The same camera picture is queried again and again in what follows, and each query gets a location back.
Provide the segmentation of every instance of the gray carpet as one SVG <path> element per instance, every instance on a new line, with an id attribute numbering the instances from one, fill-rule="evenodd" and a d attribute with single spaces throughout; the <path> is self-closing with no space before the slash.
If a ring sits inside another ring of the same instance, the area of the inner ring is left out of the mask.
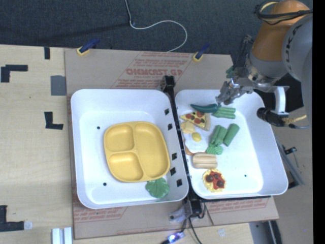
<path id="1" fill-rule="evenodd" d="M 144 27 L 161 20 L 182 24 L 188 39 L 176 52 L 237 58 L 241 39 L 255 37 L 261 25 L 253 11 L 265 0 L 128 0 L 133 23 Z M 313 7 L 313 0 L 299 0 Z M 147 30 L 128 24 L 124 0 L 0 0 L 0 43 L 80 47 L 99 38 L 100 49 L 169 51 L 185 37 L 181 27 L 163 23 Z"/>

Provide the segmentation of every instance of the yellow divided plate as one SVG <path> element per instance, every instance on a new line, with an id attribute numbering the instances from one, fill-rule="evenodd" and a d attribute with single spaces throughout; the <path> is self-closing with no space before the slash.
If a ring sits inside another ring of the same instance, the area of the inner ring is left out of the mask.
<path id="1" fill-rule="evenodd" d="M 155 180 L 170 168 L 164 136 L 150 122 L 126 122 L 107 128 L 104 148 L 108 167 L 119 181 Z"/>

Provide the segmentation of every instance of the green pepper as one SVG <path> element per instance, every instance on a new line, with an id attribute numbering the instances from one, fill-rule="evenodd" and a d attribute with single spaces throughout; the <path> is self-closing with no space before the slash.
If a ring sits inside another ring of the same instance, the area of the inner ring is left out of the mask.
<path id="1" fill-rule="evenodd" d="M 199 106 L 199 105 L 191 104 L 191 107 L 193 109 L 198 110 L 203 113 L 213 113 L 213 112 L 218 111 L 218 109 L 219 109 L 219 106 L 217 104 L 210 104 L 210 105 L 206 105 L 206 106 Z"/>

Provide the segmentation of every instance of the white cable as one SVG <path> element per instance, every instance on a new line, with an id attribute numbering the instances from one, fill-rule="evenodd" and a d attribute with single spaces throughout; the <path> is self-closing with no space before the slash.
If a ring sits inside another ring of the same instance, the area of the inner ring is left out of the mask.
<path id="1" fill-rule="evenodd" d="M 136 29 L 136 30 L 144 30 L 144 29 L 152 28 L 152 27 L 154 27 L 155 25 L 158 25 L 158 24 L 160 24 L 160 23 L 164 23 L 164 22 L 175 23 L 175 24 L 177 24 L 177 25 L 179 25 L 180 27 L 183 28 L 183 30 L 184 30 L 184 32 L 185 32 L 185 39 L 184 39 L 184 42 L 183 42 L 181 45 L 179 45 L 178 47 L 176 47 L 176 48 L 174 48 L 174 49 L 172 49 L 172 50 L 169 50 L 168 52 L 171 52 L 171 51 L 177 50 L 177 49 L 179 49 L 180 47 L 182 47 L 182 46 L 186 43 L 186 41 L 187 41 L 187 31 L 186 31 L 185 27 L 184 27 L 183 25 L 181 25 L 180 23 L 175 22 L 175 21 L 172 21 L 172 20 L 163 20 L 163 21 L 160 21 L 160 22 L 154 23 L 154 24 L 152 24 L 152 25 L 150 25 L 150 26 L 147 26 L 147 27 L 135 27 L 135 26 L 132 24 L 132 17 L 131 17 L 130 10 L 129 10 L 129 8 L 128 8 L 127 0 L 124 0 L 124 2 L 125 2 L 125 5 L 126 5 L 126 9 L 127 9 L 128 17 L 129 17 L 129 24 L 130 24 L 130 26 L 131 26 L 133 29 Z"/>

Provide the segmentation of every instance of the green toy vegetable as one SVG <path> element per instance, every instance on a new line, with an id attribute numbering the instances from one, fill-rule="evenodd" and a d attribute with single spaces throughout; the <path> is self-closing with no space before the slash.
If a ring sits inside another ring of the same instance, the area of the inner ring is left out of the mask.
<path id="1" fill-rule="evenodd" d="M 218 111 L 219 109 L 219 106 L 217 104 L 210 104 L 207 106 L 199 106 L 199 105 L 191 104 L 191 107 L 203 113 L 213 113 Z"/>
<path id="2" fill-rule="evenodd" d="M 219 107 L 219 109 L 212 113 L 213 116 L 215 117 L 224 117 L 224 118 L 229 118 L 229 119 L 235 119 L 235 112 L 236 109 L 235 108 L 231 108 L 231 107 Z"/>
<path id="3" fill-rule="evenodd" d="M 213 154 L 213 155 L 220 155 L 223 152 L 223 148 L 221 145 L 215 146 L 213 144 L 209 144 L 209 147 L 206 150 L 207 154 Z"/>
<path id="4" fill-rule="evenodd" d="M 233 138 L 236 136 L 236 134 L 239 131 L 239 126 L 237 124 L 230 124 L 228 127 L 228 131 L 223 139 L 223 143 L 226 146 L 229 146 L 232 142 Z"/>
<path id="5" fill-rule="evenodd" d="M 210 143 L 214 146 L 220 146 L 223 143 L 223 139 L 227 133 L 227 129 L 221 125 L 217 125 L 214 134 L 211 137 Z"/>
<path id="6" fill-rule="evenodd" d="M 162 198 L 169 192 L 169 185 L 164 178 L 148 181 L 146 184 L 146 190 L 151 196 L 156 198 Z"/>

